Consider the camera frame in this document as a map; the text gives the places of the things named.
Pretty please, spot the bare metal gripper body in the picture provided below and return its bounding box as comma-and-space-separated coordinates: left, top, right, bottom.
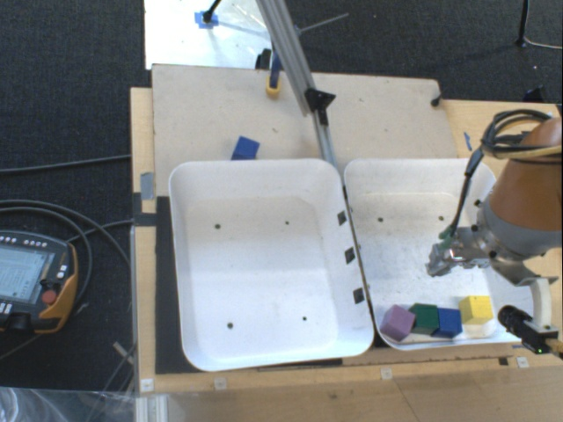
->
452, 225, 500, 273

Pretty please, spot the white plastic tray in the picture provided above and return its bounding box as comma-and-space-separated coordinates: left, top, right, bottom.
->
342, 156, 525, 352
168, 157, 377, 373

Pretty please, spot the green cube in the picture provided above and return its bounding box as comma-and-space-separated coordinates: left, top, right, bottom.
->
408, 302, 440, 336

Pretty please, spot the yellow cube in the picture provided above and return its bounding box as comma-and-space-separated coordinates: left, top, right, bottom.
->
458, 295, 494, 326

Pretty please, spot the blue cube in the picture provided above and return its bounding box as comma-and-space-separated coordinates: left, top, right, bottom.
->
431, 308, 464, 339
230, 135, 261, 162

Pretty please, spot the purple cube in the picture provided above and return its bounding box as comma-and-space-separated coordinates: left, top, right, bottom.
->
379, 304, 417, 343

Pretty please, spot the thin black rod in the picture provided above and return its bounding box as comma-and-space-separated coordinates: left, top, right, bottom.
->
340, 178, 378, 340

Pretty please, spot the pale flat board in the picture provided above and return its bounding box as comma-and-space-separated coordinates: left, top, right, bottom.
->
150, 62, 459, 169

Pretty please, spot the black cylinder on white bracket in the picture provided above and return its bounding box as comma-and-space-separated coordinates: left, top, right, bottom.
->
497, 277, 556, 354

